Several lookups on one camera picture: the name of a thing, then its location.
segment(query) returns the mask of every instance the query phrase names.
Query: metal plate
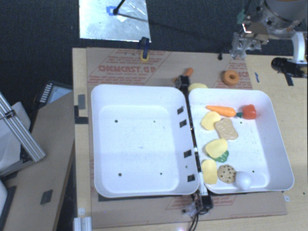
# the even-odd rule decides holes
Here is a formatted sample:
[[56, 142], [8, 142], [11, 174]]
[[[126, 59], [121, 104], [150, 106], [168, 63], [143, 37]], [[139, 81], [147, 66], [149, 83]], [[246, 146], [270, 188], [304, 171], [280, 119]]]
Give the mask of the metal plate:
[[126, 0], [118, 15], [113, 9], [121, 0], [79, 0], [80, 38], [138, 42], [150, 38], [145, 0]]

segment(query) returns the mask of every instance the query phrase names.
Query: white egg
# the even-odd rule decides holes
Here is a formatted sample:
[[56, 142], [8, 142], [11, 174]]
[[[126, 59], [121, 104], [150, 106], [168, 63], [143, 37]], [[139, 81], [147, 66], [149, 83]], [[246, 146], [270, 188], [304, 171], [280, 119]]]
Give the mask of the white egg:
[[252, 180], [247, 173], [239, 171], [236, 172], [235, 182], [238, 188], [246, 190], [251, 186]]

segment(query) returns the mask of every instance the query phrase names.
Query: empty white tray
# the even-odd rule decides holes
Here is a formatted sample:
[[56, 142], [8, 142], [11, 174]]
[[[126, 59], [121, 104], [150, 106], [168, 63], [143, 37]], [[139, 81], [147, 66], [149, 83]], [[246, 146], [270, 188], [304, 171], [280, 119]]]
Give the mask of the empty white tray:
[[197, 190], [186, 103], [178, 89], [99, 85], [91, 104], [99, 194], [182, 195]]
[[233, 107], [236, 112], [241, 112], [249, 104], [256, 108], [257, 117], [254, 120], [231, 118], [239, 136], [228, 141], [227, 161], [217, 162], [217, 168], [228, 164], [236, 171], [249, 174], [251, 187], [242, 190], [235, 182], [226, 184], [218, 180], [217, 184], [206, 184], [210, 191], [220, 194], [281, 191], [293, 186], [293, 173], [268, 95], [258, 90], [195, 89], [191, 91], [189, 101], [200, 162], [210, 159], [204, 145], [219, 138], [215, 130], [207, 131], [200, 125], [201, 119], [209, 112], [205, 108], [207, 105]]

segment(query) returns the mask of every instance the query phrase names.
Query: tray with toy food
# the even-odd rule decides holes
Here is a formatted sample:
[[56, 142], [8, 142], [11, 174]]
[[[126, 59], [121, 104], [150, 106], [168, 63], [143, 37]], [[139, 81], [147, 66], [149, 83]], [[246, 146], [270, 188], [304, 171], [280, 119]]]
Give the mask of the tray with toy food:
[[[249, 104], [255, 107], [254, 119], [206, 108], [232, 107], [247, 118]], [[172, 87], [96, 86], [91, 111], [98, 193], [109, 198], [188, 195], [201, 184], [218, 194], [292, 187], [292, 170], [265, 93], [194, 89], [189, 107], [191, 117], [185, 96]]]

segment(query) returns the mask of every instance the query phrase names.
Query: toy tomato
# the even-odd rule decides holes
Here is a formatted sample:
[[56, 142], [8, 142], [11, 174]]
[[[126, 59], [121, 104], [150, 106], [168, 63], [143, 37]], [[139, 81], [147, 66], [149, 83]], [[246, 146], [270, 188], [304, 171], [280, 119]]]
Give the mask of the toy tomato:
[[256, 109], [253, 104], [247, 105], [243, 108], [243, 112], [236, 113], [238, 117], [243, 117], [247, 120], [253, 120], [256, 118]]

